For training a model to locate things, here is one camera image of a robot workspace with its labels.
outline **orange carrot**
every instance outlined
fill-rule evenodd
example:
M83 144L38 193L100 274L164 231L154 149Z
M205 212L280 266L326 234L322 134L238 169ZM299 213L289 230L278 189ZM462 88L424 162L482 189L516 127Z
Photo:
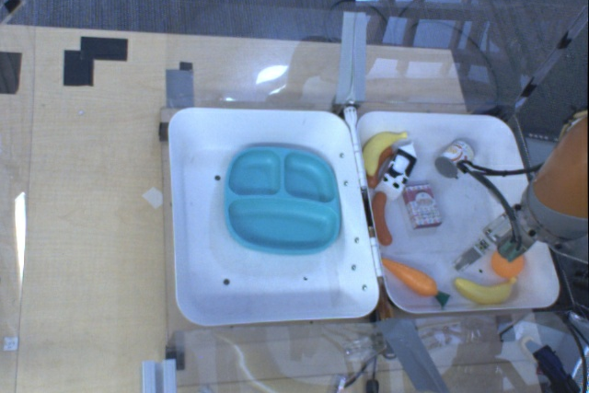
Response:
M435 280L426 273L390 259L383 258L383 265L416 294L435 296L442 306L448 300L449 295L440 292Z

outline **toy banana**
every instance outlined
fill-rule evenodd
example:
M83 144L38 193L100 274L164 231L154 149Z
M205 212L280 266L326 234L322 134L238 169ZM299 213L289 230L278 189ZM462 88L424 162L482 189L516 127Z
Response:
M392 149L390 148L395 142L401 139L406 139L407 133L389 133L383 132L375 134L368 142L364 145L362 151L362 157L364 159L364 169L366 170L366 176L368 178L368 185L370 188L374 188L378 183L378 170L383 165L385 160L392 155ZM388 155L383 155L384 151L389 151Z
M509 298L516 281L517 279L512 277L507 282L488 286L457 277L454 287L462 296L479 305L497 305Z

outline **blue object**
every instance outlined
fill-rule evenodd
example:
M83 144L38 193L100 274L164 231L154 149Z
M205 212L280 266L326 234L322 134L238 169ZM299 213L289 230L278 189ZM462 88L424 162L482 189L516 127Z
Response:
M340 233L333 169L300 149L246 149L227 172L225 221L231 236L250 249L288 255L320 252Z

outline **small box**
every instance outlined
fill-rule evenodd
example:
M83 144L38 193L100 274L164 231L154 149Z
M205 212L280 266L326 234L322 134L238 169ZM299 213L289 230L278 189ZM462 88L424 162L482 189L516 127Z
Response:
M403 191L403 201L413 229L435 227L442 224L440 210L427 182L409 184Z

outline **white sticker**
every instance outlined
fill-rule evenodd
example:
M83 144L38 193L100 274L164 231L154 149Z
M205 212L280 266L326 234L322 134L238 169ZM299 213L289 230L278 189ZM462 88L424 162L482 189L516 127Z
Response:
M161 191L156 189L156 187L149 189L146 193L143 194L143 197L154 208L159 208L164 204L164 195Z
M18 338L4 338L4 351L17 351Z

